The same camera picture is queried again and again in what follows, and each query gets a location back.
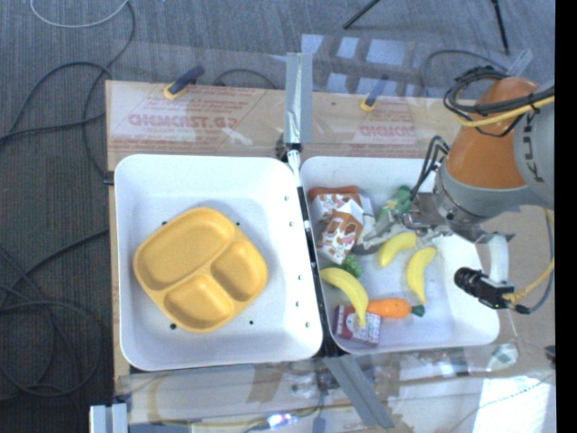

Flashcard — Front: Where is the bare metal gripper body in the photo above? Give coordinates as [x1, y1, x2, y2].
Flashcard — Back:
[402, 191, 457, 244]

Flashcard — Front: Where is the green bottle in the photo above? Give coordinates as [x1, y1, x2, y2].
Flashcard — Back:
[377, 185, 414, 225]

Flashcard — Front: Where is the yellow banana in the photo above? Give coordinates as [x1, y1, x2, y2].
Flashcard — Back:
[406, 246, 438, 305]
[320, 266, 371, 328]
[377, 231, 418, 269]

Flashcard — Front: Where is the orange and white carton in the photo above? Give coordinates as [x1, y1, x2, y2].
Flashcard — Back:
[315, 209, 365, 266]
[307, 186, 375, 226]

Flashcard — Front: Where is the green broccoli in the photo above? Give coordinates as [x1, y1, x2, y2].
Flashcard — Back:
[338, 254, 364, 280]

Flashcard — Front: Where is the orange carrot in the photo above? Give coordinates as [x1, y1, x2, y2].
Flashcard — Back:
[365, 297, 426, 320]

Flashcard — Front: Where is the red and white carton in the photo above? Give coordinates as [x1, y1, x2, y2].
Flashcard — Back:
[333, 304, 382, 346]

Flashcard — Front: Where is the white plastic tray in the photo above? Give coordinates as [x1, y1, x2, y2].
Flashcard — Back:
[113, 153, 325, 373]
[299, 155, 501, 356]

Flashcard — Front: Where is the yellow divided plate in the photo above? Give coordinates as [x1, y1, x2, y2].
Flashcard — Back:
[132, 206, 270, 335]

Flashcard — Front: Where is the brown cardboard board red print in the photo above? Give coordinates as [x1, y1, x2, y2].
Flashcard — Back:
[104, 78, 555, 423]

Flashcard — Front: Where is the black cylinder on white bracket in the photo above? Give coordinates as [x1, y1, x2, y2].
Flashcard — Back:
[453, 235, 517, 310]

